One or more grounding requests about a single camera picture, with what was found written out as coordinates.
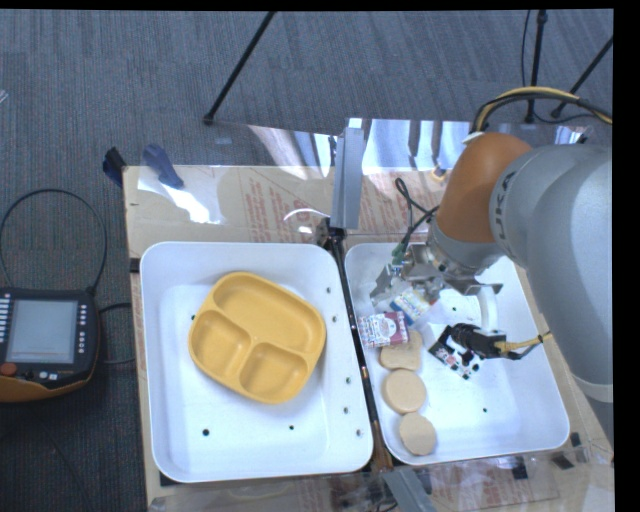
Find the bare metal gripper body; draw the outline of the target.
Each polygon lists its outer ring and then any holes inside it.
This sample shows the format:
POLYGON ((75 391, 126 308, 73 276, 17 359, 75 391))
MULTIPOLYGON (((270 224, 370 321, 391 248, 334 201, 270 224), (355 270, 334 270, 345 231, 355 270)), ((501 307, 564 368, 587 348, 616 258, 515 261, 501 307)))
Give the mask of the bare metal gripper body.
POLYGON ((450 288, 451 285, 445 280, 444 274, 429 259, 428 249, 429 247, 423 243, 408 246, 401 263, 402 279, 414 288, 422 290, 422 285, 427 278, 440 277, 445 282, 444 289, 450 288))

